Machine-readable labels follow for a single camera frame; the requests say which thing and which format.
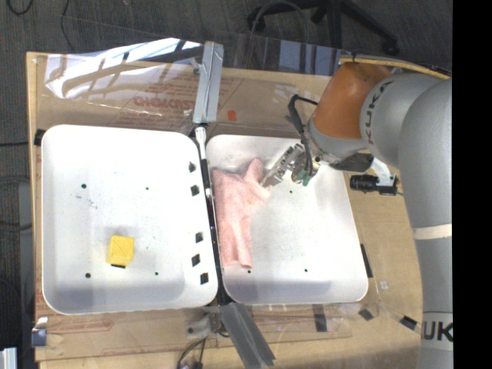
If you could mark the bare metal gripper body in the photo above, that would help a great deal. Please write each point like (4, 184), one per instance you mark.
(295, 164)

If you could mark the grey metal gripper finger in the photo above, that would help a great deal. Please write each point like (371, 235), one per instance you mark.
(269, 178)
(281, 176)

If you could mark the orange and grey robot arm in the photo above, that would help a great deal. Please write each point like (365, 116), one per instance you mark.
(423, 137)

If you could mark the pink cloth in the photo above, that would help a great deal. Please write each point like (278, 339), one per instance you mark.
(234, 221)

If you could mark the white plastic tray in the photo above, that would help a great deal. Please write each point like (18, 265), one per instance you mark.
(307, 240)
(127, 206)

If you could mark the brown cardboard board red print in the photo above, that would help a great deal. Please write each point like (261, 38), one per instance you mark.
(153, 94)

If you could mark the yellow cube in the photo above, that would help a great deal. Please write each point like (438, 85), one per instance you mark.
(120, 250)

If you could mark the black cylinder on white bracket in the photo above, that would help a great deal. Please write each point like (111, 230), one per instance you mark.
(367, 183)

